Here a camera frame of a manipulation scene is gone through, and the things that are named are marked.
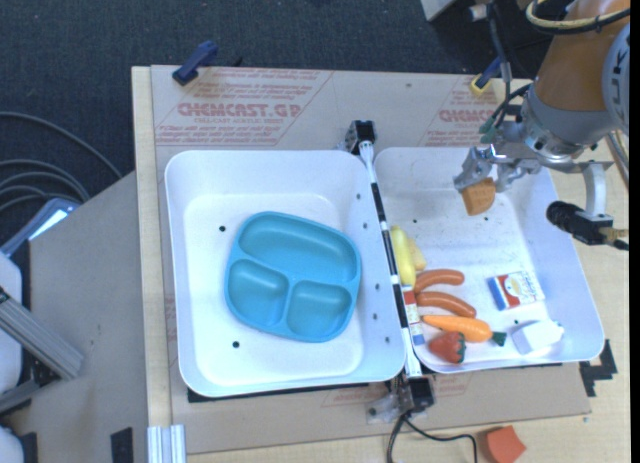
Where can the narrow red white blue packet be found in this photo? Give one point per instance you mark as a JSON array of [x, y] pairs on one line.
[[413, 316]]

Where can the thin black and white rod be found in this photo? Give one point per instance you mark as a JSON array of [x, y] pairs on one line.
[[385, 231]]

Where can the white plastic tray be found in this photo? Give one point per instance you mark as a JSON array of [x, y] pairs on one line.
[[470, 246], [210, 271]]

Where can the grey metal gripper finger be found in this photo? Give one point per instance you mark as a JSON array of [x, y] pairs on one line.
[[475, 166], [507, 176]]

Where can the orange sausage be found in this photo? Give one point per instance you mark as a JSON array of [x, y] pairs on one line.
[[439, 278], [447, 303]]

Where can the orange wedge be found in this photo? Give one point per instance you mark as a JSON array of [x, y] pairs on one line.
[[502, 446]]

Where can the red strawberry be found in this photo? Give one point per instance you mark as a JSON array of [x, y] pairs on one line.
[[447, 347]]

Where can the yellow banana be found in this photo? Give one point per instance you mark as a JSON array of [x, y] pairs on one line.
[[402, 256]]

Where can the orange carrot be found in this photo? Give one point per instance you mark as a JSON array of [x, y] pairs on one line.
[[457, 327]]

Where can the brown cardboard board red print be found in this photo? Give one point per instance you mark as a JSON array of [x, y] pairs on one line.
[[380, 101]]

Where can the red blue white carton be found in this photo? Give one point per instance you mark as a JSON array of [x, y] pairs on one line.
[[515, 291]]

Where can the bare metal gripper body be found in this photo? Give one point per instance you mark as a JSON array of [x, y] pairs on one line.
[[542, 148]]

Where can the black cylinder on white bracket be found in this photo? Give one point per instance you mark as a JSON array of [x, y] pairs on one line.
[[580, 223]]

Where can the orange biscuit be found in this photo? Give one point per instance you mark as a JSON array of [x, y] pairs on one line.
[[479, 198]]

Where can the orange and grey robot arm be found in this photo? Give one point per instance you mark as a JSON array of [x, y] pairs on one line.
[[575, 76]]

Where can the blue divided plate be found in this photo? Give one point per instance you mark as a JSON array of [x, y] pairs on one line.
[[292, 276]]

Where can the small yellow toy food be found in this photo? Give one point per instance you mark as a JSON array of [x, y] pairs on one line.
[[418, 257]]

